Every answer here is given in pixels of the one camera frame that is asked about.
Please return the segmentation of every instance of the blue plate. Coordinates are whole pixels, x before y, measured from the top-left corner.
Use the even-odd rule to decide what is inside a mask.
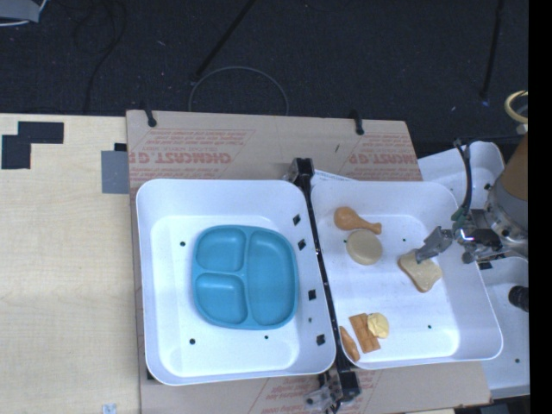
[[[203,231],[193,251],[194,303],[210,323],[235,329],[275,329],[298,305],[293,247],[275,231],[220,225]]]

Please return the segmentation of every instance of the light wood surface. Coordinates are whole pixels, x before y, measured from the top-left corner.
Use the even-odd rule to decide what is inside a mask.
[[[125,118],[4,114],[0,133],[17,121],[64,122],[65,139],[0,170],[0,412],[139,412],[129,196],[101,179]]]

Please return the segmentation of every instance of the wooden spoon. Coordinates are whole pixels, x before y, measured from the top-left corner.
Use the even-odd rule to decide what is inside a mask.
[[[381,223],[369,223],[350,207],[338,207],[334,213],[334,223],[341,230],[368,229],[381,234]]]

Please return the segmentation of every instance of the cardboard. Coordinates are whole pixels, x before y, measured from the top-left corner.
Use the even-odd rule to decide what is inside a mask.
[[[241,116],[154,111],[150,128],[142,110],[127,112],[129,187],[133,227],[136,317],[144,413],[309,413],[304,395],[317,376],[249,379],[164,386],[147,378],[143,345],[140,253],[135,194],[156,178],[282,179],[294,158],[315,169],[358,180],[422,180],[404,122],[340,118]],[[361,394],[339,412],[385,414],[485,405],[490,392],[479,362],[358,370]]]

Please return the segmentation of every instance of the white tray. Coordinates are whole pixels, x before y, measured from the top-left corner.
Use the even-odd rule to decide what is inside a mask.
[[[336,345],[306,202],[295,185],[155,179],[140,188],[136,206],[146,362],[158,381],[177,386],[314,374],[331,367]],[[229,329],[199,314],[191,287],[193,247],[204,229],[222,224],[275,230],[293,245],[299,301],[286,325]]]
[[[449,189],[433,182],[324,181],[314,186],[312,203],[336,318],[352,336],[348,320],[359,313],[380,312],[390,334],[381,349],[363,354],[365,369],[438,362],[492,359],[502,349],[502,335],[476,263],[463,264],[456,242],[433,258],[442,278],[419,292],[398,267],[398,258],[420,248],[437,225],[450,229],[458,205]],[[382,224],[383,255],[362,266],[348,256],[350,232],[333,222],[337,207],[349,206]]]

